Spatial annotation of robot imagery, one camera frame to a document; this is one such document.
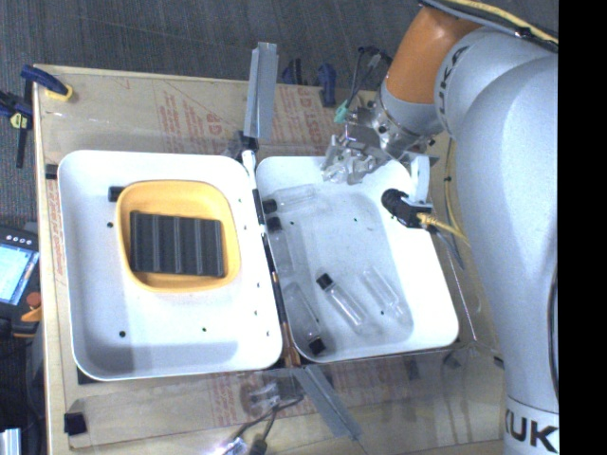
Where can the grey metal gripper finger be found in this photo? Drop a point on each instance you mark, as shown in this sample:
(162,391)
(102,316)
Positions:
(336,164)
(361,169)

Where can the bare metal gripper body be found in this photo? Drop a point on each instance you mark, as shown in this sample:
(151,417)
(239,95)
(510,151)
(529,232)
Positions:
(374,133)

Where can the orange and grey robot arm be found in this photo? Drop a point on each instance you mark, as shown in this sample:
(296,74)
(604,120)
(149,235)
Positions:
(502,169)

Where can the clear plastic bottle black cap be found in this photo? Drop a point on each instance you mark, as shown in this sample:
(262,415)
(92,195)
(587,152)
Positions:
(303,313)
(294,197)
(282,249)
(343,303)

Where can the white plastic tray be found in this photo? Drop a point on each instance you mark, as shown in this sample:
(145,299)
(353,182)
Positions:
(156,330)
(351,235)

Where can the thin black and white rod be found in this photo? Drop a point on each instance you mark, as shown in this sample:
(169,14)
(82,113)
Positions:
(260,211)

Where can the clear plastic bottle without cap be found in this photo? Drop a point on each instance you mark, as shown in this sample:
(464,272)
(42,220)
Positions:
(386,296)

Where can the yellow square bowl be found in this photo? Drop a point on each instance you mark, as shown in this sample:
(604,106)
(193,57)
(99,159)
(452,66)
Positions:
(180,194)

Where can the black ribbed rack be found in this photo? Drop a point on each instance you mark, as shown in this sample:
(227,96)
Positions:
(175,243)

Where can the brown cardboard board red print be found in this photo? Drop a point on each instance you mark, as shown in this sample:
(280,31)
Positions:
(142,112)

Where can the black cylinder on white bracket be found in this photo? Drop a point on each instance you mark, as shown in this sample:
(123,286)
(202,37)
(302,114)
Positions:
(403,205)

